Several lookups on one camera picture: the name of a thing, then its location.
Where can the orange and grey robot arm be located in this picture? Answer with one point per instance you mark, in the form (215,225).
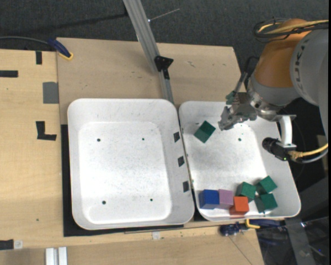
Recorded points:
(281,65)

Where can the blue cube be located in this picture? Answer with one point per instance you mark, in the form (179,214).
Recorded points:
(209,199)

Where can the purple cube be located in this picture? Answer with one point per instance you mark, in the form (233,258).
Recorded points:
(226,198)

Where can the orange cube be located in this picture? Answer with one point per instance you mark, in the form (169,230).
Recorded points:
(240,205)

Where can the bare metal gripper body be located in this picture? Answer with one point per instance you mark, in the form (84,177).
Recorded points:
(245,108)

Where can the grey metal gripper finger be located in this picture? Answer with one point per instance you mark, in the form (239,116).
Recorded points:
(223,119)
(232,123)

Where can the green cube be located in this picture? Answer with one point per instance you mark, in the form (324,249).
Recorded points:
(267,185)
(246,190)
(204,132)
(267,202)

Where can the black cylinder on white bracket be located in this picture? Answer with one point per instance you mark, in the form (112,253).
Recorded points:
(277,148)

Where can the white plastic tray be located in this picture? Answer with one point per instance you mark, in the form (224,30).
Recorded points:
(127,170)
(231,161)

